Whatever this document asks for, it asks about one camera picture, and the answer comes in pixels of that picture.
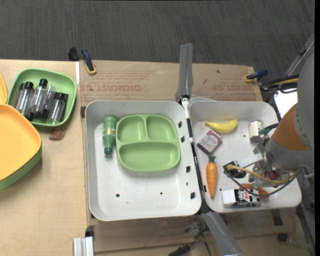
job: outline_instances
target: green bottle cap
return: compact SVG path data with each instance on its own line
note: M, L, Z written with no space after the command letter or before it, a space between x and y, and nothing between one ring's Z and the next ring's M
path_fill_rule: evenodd
M106 155L112 155L112 152L113 152L112 147L106 147L106 148L104 148L104 153L105 153Z

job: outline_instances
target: stack of plates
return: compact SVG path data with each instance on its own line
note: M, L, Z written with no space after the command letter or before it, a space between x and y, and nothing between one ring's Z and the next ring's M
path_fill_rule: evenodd
M20 179L42 156L40 134L14 107L5 104L6 100L0 74L0 189Z

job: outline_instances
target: bottle label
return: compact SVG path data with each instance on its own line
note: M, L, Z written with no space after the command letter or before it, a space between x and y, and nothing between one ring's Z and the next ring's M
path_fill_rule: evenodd
M113 129L113 128L103 129L102 136L108 136L108 135L111 135L111 136L115 137L116 136L116 130Z

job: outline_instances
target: white plastic tray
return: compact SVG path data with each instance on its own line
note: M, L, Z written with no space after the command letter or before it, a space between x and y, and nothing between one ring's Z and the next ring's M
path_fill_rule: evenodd
M210 130L205 126L205 120L210 122L224 122L231 119L238 119L237 128L226 134L221 134L222 142L212 154L216 157L215 163L218 167L217 187L214 198L209 192L205 193L205 200L208 206L218 213L242 212L251 210L275 209L295 207L301 202L301 190L295 179L291 184L281 191L271 195L268 200L261 199L261 206L244 208L225 208L222 201L221 190L237 189L239 186L223 173L223 166L232 161L241 161L253 156L253 149L256 143L249 138L248 124L251 121L262 121L264 127L278 123L274 109L265 102L224 102L224 101L196 101L189 106L194 142L200 139ZM206 165L208 155L196 147L196 155L201 170L203 184L207 186ZM240 183L248 183L248 174L237 179ZM267 192L273 192L275 188L264 188Z
M112 156L105 156L104 116L113 115L119 120L133 114L164 115L174 123L181 151L180 162L174 168L159 172L126 170L115 147ZM97 100L86 107L85 123L89 206L97 219L121 221L191 216L198 212L200 190L185 111L179 104L173 101Z

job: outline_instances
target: yellow clamp pad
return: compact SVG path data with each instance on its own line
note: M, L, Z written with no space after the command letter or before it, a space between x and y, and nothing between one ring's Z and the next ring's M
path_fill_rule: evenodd
M243 76L243 80L246 82L246 83L253 83L255 81L255 79L247 79L247 74Z
M94 75L95 73L97 73L97 69L96 69L96 66L95 66L95 65L93 65L93 70L90 71L90 69L88 68L88 65L85 64L85 69L86 69L86 71L89 73L89 75Z

